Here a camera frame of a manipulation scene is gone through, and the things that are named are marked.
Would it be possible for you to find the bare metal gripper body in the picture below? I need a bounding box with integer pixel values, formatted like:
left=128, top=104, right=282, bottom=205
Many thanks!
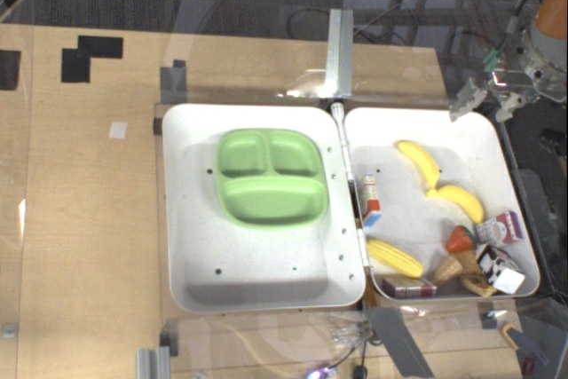
left=482, top=44, right=568, bottom=104

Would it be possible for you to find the yellow banana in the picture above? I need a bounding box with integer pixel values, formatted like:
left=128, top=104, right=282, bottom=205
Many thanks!
left=426, top=184, right=485, bottom=225
left=396, top=139, right=442, bottom=193

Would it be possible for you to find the purple and white carton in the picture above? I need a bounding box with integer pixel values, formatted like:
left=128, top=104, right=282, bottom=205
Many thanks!
left=474, top=209, right=525, bottom=249

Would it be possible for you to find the thin black and white rod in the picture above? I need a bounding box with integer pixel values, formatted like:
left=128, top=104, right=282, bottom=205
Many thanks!
left=330, top=101, right=370, bottom=270

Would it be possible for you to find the white plastic tray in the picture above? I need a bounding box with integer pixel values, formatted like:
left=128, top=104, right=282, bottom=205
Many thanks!
left=161, top=102, right=367, bottom=315
left=343, top=106, right=541, bottom=303

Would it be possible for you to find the white red blue carton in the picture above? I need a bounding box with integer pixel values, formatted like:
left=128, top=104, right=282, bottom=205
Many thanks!
left=358, top=174, right=383, bottom=229

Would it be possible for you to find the red strawberry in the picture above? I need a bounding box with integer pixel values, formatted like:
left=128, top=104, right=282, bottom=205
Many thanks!
left=445, top=225, right=477, bottom=255

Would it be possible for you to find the brown toy food piece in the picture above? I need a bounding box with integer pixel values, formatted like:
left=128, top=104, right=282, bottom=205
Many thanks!
left=459, top=250, right=484, bottom=277

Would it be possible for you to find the black and white carton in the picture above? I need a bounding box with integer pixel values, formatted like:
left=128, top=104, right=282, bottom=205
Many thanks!
left=475, top=243, right=527, bottom=296

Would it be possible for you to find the tan ice cream cone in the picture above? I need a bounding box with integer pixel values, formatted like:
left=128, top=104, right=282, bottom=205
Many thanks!
left=431, top=254, right=464, bottom=285

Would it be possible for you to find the yellow corn cob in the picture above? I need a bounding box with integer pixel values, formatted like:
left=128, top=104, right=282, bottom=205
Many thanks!
left=366, top=238, right=425, bottom=280

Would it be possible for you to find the yellow pizza slice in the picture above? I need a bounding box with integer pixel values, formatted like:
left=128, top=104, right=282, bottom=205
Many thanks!
left=458, top=273, right=499, bottom=298

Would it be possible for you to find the dark red box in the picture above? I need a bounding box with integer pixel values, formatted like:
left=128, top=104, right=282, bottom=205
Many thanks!
left=381, top=274, right=438, bottom=300

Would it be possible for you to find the green divided plate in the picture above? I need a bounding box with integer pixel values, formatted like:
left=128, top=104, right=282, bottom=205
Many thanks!
left=216, top=127, right=330, bottom=230

